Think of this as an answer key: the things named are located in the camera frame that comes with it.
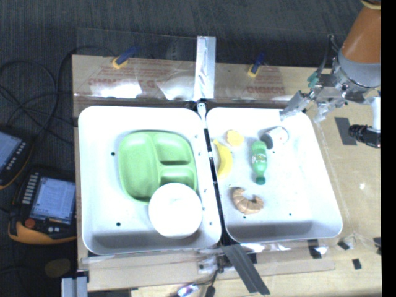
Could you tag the black cylinder on white bracket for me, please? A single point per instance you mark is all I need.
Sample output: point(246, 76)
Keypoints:
point(365, 134)

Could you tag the white bowl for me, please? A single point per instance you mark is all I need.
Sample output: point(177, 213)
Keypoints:
point(175, 210)

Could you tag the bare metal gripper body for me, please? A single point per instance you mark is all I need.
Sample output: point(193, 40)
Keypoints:
point(329, 94)

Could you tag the yellow banana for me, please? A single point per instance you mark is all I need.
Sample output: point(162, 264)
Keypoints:
point(225, 161)

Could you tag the green divided plate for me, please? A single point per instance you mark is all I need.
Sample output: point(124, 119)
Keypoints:
point(139, 162)

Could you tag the white plastic tray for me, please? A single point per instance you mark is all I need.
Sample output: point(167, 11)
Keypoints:
point(297, 181)
point(102, 172)

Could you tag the green plastic bottle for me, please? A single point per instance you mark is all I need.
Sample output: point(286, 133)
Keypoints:
point(259, 158)

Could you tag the thin black and white rod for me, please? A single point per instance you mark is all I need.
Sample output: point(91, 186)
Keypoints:
point(210, 153)

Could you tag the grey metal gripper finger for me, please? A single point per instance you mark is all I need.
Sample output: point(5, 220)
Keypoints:
point(322, 111)
point(295, 106)

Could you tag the brown cardboard board red print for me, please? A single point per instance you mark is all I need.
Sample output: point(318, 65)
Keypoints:
point(355, 178)

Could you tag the yellow orange biscuit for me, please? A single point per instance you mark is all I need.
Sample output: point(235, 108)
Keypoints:
point(235, 138)

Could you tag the tan croissant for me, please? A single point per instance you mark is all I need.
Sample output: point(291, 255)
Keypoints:
point(246, 204)

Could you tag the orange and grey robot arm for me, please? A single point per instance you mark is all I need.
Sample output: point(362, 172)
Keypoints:
point(362, 36)

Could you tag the white can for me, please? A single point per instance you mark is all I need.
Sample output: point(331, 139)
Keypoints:
point(277, 136)

